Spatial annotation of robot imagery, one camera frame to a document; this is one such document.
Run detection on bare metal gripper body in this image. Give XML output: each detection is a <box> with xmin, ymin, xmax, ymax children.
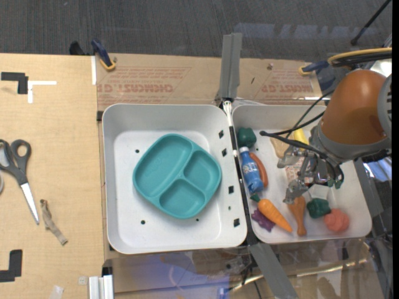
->
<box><xmin>297</xmin><ymin>149</ymin><xmax>344</xmax><ymax>187</ymax></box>

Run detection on beige bread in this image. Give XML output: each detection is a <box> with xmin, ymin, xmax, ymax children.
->
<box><xmin>269</xmin><ymin>135</ymin><xmax>294</xmax><ymax>159</ymax></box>

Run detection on white packet with red print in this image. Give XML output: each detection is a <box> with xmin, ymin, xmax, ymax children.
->
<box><xmin>284</xmin><ymin>163</ymin><xmax>310</xmax><ymax>187</ymax></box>

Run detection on brown chicken drumstick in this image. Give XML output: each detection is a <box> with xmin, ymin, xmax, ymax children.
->
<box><xmin>287</xmin><ymin>196</ymin><xmax>308</xmax><ymax>237</ymax></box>

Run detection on yellow banana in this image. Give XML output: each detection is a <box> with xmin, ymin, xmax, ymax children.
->
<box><xmin>293</xmin><ymin>128</ymin><xmax>310</xmax><ymax>145</ymax></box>

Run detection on orange sausage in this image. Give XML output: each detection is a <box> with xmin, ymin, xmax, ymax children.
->
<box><xmin>249</xmin><ymin>151</ymin><xmax>269</xmax><ymax>188</ymax></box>

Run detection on green broccoli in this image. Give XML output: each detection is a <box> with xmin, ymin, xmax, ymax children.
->
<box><xmin>306</xmin><ymin>197</ymin><xmax>332</xmax><ymax>220</ymax></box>
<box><xmin>236</xmin><ymin>126</ymin><xmax>257</xmax><ymax>150</ymax></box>

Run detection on orange carrot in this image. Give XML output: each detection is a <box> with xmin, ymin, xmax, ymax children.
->
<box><xmin>249</xmin><ymin>194</ymin><xmax>294</xmax><ymax>234</ymax></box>

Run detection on blue bottle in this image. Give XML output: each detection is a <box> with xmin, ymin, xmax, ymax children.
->
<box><xmin>238</xmin><ymin>146</ymin><xmax>265</xmax><ymax>194</ymax></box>

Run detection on purple grapes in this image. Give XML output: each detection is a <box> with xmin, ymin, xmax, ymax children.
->
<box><xmin>251</xmin><ymin>209</ymin><xmax>276</xmax><ymax>233</ymax></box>

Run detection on white plastic tray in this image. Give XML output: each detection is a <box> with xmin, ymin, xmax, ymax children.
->
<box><xmin>231</xmin><ymin>103</ymin><xmax>373</xmax><ymax>245</ymax></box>
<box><xmin>102</xmin><ymin>103</ymin><xmax>249</xmax><ymax>255</ymax></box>

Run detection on pink doughnut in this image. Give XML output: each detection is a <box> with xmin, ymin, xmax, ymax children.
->
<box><xmin>323</xmin><ymin>208</ymin><xmax>350</xmax><ymax>233</ymax></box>

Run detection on teal divided plate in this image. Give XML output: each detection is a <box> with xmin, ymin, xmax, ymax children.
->
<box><xmin>132</xmin><ymin>133</ymin><xmax>223</xmax><ymax>220</ymax></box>

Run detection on brown cardboard board red print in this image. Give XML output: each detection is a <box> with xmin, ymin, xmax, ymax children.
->
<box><xmin>95</xmin><ymin>53</ymin><xmax>380</xmax><ymax>294</ymax></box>

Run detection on beige crumpled strip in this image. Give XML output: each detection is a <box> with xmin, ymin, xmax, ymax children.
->
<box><xmin>39</xmin><ymin>199</ymin><xmax>69</xmax><ymax>247</ymax></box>

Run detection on grey handled scissors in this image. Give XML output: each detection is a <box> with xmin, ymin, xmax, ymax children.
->
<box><xmin>0</xmin><ymin>139</ymin><xmax>41</xmax><ymax>225</ymax></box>

